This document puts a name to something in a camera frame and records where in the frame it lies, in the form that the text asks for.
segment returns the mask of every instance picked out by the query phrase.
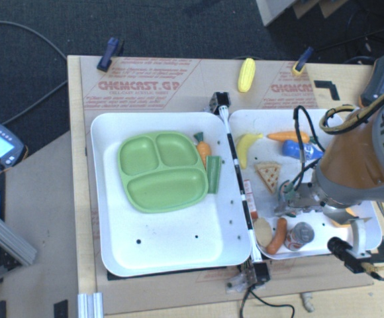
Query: toy pizza slice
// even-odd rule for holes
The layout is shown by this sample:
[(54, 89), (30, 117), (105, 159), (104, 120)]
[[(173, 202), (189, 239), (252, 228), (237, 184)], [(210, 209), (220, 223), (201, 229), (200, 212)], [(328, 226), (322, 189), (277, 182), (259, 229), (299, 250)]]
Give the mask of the toy pizza slice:
[(255, 165), (258, 175), (271, 194), (276, 192), (280, 168), (281, 164), (278, 164), (277, 162), (259, 162)]

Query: green divided plate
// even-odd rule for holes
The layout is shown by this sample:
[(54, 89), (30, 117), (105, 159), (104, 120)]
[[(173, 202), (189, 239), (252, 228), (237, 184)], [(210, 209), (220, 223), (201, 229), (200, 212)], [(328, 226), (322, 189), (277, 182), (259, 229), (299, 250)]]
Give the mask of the green divided plate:
[(131, 204), (142, 212), (175, 211), (208, 192), (208, 178), (193, 141), (180, 132), (151, 132), (125, 140), (119, 171)]

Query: dark carpet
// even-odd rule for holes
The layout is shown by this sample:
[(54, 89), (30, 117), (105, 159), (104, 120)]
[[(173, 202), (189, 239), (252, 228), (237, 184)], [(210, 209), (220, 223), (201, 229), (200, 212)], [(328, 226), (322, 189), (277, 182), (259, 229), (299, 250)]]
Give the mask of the dark carpet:
[(64, 56), (103, 55), (110, 37), (124, 40), (124, 56), (296, 60), (308, 46), (309, 62), (384, 55), (384, 0), (350, 0), (327, 19), (318, 7), (299, 20), (287, 9), (269, 26), (256, 0), (0, 0), (0, 21), (0, 123), (31, 154), (70, 129), (67, 86), (14, 116), (67, 80)]

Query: toy can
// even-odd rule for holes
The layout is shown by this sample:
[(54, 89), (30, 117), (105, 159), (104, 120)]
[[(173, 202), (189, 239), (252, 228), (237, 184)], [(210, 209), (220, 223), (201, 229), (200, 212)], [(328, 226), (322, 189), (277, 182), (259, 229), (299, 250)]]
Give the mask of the toy can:
[(314, 230), (311, 225), (300, 222), (286, 234), (284, 245), (291, 251), (298, 251), (301, 247), (312, 242)]

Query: blue clamp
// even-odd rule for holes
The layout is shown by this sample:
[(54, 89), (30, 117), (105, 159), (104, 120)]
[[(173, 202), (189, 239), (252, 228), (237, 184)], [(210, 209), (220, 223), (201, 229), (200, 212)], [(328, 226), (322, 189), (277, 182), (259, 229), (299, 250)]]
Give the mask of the blue clamp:
[(119, 40), (116, 38), (111, 38), (107, 44), (107, 50), (98, 63), (97, 69), (108, 72), (108, 69), (111, 65), (111, 57), (114, 56), (117, 48), (119, 47)]
[(307, 63), (311, 54), (314, 52), (314, 48), (308, 47), (305, 52), (299, 57), (298, 61), (292, 67), (292, 73), (296, 76), (301, 75), (303, 72), (304, 65)]

